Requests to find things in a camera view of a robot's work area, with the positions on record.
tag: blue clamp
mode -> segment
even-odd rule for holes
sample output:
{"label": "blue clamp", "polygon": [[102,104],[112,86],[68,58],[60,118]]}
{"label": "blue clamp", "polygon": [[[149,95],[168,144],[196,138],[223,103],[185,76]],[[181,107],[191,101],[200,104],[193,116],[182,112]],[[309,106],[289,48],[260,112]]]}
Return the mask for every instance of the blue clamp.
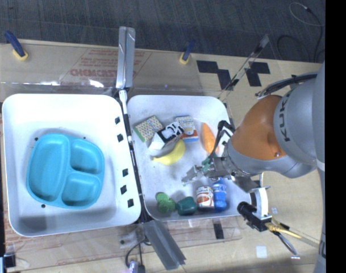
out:
{"label": "blue clamp", "polygon": [[186,65],[189,61],[189,58],[190,58],[190,53],[191,53],[191,50],[193,49],[195,45],[195,40],[192,39],[191,42],[188,44],[188,46],[186,47],[186,50],[185,52],[183,52],[179,58],[179,62]]}
{"label": "blue clamp", "polygon": [[9,30],[6,30],[5,33],[6,40],[11,43],[12,47],[14,48],[12,50],[13,54],[16,56],[16,58],[20,61],[25,61],[28,57],[27,52],[23,49],[21,44],[19,43],[19,40],[16,38],[16,36]]}

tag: banana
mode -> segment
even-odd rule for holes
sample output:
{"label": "banana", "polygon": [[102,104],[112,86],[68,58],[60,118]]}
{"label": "banana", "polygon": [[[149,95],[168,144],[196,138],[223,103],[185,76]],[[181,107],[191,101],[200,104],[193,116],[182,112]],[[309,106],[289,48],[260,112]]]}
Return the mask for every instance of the banana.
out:
{"label": "banana", "polygon": [[175,163],[176,161],[178,161],[181,157],[183,157],[184,152],[185,152],[185,143],[182,139],[180,139],[178,140],[174,149],[170,153],[164,156],[161,156],[159,158],[153,157],[152,160],[154,162],[160,162],[164,165],[171,165]]}

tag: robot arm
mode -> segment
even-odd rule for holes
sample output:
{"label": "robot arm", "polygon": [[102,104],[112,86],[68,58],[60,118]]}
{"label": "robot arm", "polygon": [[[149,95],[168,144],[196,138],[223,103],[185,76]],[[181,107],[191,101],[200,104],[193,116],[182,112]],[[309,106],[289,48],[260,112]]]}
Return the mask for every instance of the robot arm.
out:
{"label": "robot arm", "polygon": [[[295,83],[295,87],[283,97],[271,94],[292,83]],[[256,194],[260,187],[250,181],[254,175],[274,171],[295,178],[317,168],[325,213],[324,89],[325,63],[318,73],[271,85],[260,93],[259,101],[246,114],[240,126],[232,131],[222,156],[210,155],[202,162],[202,167],[194,166],[182,179],[183,185],[203,176],[212,179],[226,177],[246,192],[255,191]],[[243,205],[239,206],[239,211],[247,210],[243,209]],[[260,231],[264,229],[260,225],[255,228]],[[322,232],[315,272],[325,272],[325,214]]]}

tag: blue bottle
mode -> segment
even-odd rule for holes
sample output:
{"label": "blue bottle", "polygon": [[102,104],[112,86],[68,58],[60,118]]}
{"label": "blue bottle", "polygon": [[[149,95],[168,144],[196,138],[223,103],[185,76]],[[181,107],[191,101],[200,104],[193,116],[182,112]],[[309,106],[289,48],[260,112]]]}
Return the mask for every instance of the blue bottle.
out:
{"label": "blue bottle", "polygon": [[216,211],[224,211],[226,209],[226,185],[223,178],[219,178],[212,186],[213,189],[213,199],[214,199],[214,209]]}

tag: metal bar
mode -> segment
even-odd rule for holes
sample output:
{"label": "metal bar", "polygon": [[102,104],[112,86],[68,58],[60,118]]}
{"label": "metal bar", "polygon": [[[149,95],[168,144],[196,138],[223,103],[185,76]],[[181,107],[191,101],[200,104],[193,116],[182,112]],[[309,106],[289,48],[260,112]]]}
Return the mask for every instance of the metal bar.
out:
{"label": "metal bar", "polygon": [[135,29],[121,26],[118,37],[118,64],[116,88],[124,89],[132,86],[135,58]]}
{"label": "metal bar", "polygon": [[143,228],[165,269],[173,270],[185,264],[185,256],[161,221],[146,222]]}
{"label": "metal bar", "polygon": [[223,93],[225,91],[228,91],[228,88],[234,89],[236,84],[241,80],[241,78],[246,74],[247,70],[251,67],[251,64],[256,60],[256,58],[260,55],[262,50],[266,47],[266,45],[269,43],[269,36],[267,34],[264,35],[264,37],[260,40],[259,44],[256,46],[256,48],[253,50],[253,52],[246,58],[245,62],[242,64],[238,72],[233,76],[231,81],[226,85],[226,87],[221,91],[219,96],[217,97],[221,101],[224,101],[228,94],[224,98],[221,98]]}

